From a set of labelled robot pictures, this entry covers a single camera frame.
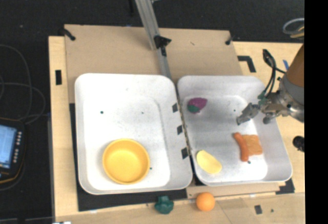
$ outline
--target wooden table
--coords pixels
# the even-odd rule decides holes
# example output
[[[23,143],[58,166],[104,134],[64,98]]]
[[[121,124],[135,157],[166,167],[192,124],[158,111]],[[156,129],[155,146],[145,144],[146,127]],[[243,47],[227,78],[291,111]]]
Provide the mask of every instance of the wooden table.
[[[119,32],[126,30],[121,27],[108,27],[118,29]],[[141,50],[148,50],[147,38],[139,37],[140,29],[129,29],[129,32],[136,31],[136,35],[130,41],[132,46],[136,46],[137,40],[141,40]],[[189,44],[193,51],[188,57],[190,60],[197,60],[204,58],[204,52],[212,54],[217,57],[218,44],[223,45],[224,41],[229,38],[227,31],[205,31],[205,30],[181,30],[181,29],[161,29],[161,34],[176,35],[180,41],[177,45],[171,44],[168,48],[171,50],[171,55],[174,55],[174,60],[170,61],[170,69],[173,74],[183,76],[188,73],[188,65],[181,69],[179,63],[184,61],[184,52],[186,48],[184,43]],[[185,39],[184,37],[192,35],[193,40]],[[198,41],[203,41],[198,49],[194,46]],[[296,135],[304,136],[304,124],[296,121],[291,117],[279,117],[277,122],[285,146],[288,150],[290,160],[293,166],[293,184],[295,186],[295,193],[276,195],[281,187],[285,185],[282,183],[270,184],[252,184],[252,185],[236,185],[234,187],[220,187],[209,188],[194,186],[191,184],[187,188],[189,199],[175,201],[174,210],[169,215],[159,214],[154,210],[152,203],[141,205],[127,205],[114,208],[98,209],[93,211],[78,211],[75,169],[73,160],[73,148],[71,137],[71,124],[69,112],[69,82],[68,82],[68,58],[67,44],[70,41],[61,36],[49,37],[49,61],[50,61],[50,83],[51,83],[51,111],[52,111],[52,145],[53,145],[53,180],[54,180],[54,206],[56,221],[72,221],[74,223],[169,223],[188,221],[190,223],[303,223],[305,222],[305,183],[304,183],[304,153],[297,151],[292,145],[292,140]],[[117,46],[115,40],[112,40],[114,46]],[[253,75],[263,81],[264,84],[268,82],[271,75],[271,69],[262,60],[262,49],[268,49],[274,56],[277,66],[284,69],[283,60],[291,64],[301,44],[283,44],[283,43],[253,43],[253,42],[233,42],[229,45],[233,52],[228,53],[229,63],[231,66],[236,64],[237,56],[249,56],[254,63],[257,72],[250,72],[246,62],[238,62],[238,68],[234,67],[228,70],[233,75]],[[208,64],[208,74],[223,75],[222,71],[217,71],[215,68],[215,61],[210,60]],[[56,75],[58,71],[61,72],[61,83],[58,84]],[[145,73],[154,73],[153,70],[146,70]],[[199,72],[197,67],[193,65],[190,67],[191,74]],[[210,191],[216,196],[217,206],[211,212],[200,212],[195,207],[194,198],[199,192]],[[261,206],[262,214],[256,214],[254,206]]]

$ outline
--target black electronic device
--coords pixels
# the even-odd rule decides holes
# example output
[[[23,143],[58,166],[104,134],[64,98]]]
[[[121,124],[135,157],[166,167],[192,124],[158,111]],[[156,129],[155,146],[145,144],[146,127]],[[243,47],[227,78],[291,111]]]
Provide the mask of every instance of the black electronic device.
[[[18,120],[0,118],[0,184],[17,178],[25,149],[24,124]]]

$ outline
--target sausage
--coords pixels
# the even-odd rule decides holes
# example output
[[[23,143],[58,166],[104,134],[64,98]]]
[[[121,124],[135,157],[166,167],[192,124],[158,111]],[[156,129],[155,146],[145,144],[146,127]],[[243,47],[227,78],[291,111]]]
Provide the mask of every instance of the sausage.
[[[240,148],[241,161],[247,162],[250,156],[250,152],[248,150],[245,139],[243,139],[242,135],[239,132],[234,133],[234,138],[236,139]]]

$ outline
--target white tray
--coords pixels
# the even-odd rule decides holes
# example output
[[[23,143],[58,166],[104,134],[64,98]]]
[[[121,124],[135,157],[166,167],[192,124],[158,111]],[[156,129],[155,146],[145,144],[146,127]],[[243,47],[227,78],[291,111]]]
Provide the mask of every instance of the white tray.
[[[175,86],[161,75],[83,74],[75,82],[79,182],[91,194],[175,190],[192,180]],[[105,173],[101,158],[113,140],[130,138],[150,156],[148,175],[121,185]]]
[[[252,182],[286,181],[292,166],[278,125],[274,120],[263,124],[264,114],[237,125],[236,118],[249,102],[256,104],[264,90],[263,83],[252,76],[185,76],[178,82],[183,117],[187,127],[195,172],[208,186]],[[188,101],[195,97],[208,100],[200,113],[188,111]],[[234,132],[256,134],[262,155],[250,156],[250,164],[240,160],[240,149]],[[196,161],[199,150],[206,150],[222,164],[218,174],[202,170]]]

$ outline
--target metal stand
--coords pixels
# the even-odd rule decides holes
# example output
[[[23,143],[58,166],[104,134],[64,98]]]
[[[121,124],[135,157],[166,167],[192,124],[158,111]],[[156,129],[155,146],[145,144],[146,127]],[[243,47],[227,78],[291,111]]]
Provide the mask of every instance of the metal stand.
[[[142,24],[149,38],[150,47],[157,51],[159,66],[162,75],[171,79],[170,68],[167,60],[166,45],[171,41],[161,37],[156,16],[151,0],[135,0],[141,17]]]

